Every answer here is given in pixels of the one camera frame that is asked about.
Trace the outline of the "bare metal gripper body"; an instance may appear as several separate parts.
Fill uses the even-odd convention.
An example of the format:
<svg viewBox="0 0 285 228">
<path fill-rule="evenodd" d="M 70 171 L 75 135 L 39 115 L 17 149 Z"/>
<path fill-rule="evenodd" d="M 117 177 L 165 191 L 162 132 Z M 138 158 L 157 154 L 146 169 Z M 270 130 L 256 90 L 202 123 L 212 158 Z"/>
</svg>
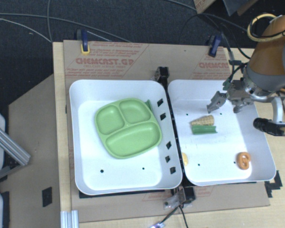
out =
<svg viewBox="0 0 285 228">
<path fill-rule="evenodd" d="M 274 92 L 267 91 L 248 78 L 225 81 L 226 97 L 233 105 L 243 107 L 254 102 L 265 102 Z"/>
</svg>

